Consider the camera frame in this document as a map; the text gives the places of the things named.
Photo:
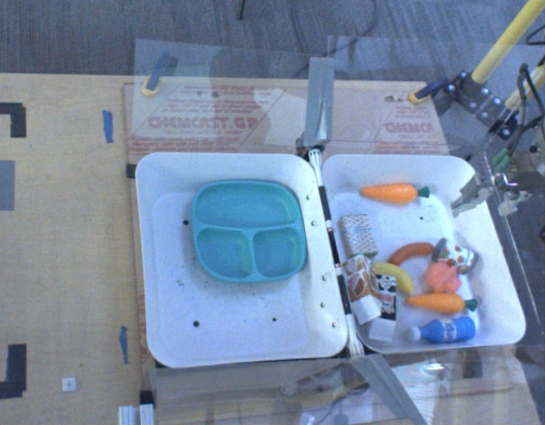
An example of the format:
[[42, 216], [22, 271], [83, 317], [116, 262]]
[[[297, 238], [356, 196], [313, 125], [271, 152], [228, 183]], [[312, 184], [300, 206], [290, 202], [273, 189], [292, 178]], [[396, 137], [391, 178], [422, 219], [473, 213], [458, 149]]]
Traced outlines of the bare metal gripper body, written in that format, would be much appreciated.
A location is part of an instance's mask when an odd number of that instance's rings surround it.
[[526, 150], [501, 150], [493, 158], [493, 184], [505, 192], [541, 194], [545, 191], [545, 151], [540, 146]]

